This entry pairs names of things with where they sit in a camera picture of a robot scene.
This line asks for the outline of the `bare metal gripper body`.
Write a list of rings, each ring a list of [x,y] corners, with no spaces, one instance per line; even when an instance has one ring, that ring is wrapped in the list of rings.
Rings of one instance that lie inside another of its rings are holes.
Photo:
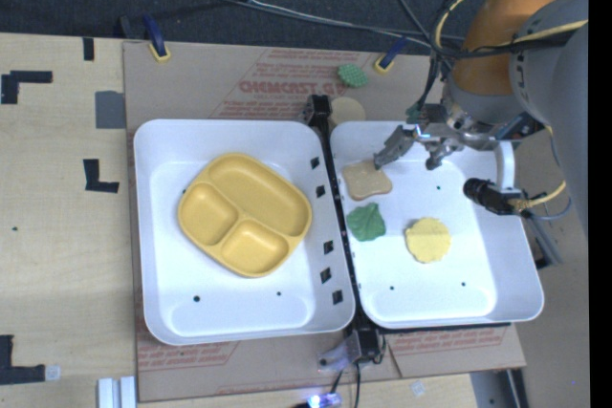
[[[495,145],[493,126],[478,121],[456,103],[415,104],[406,110],[406,123],[419,127],[417,141],[428,151],[491,150]]]

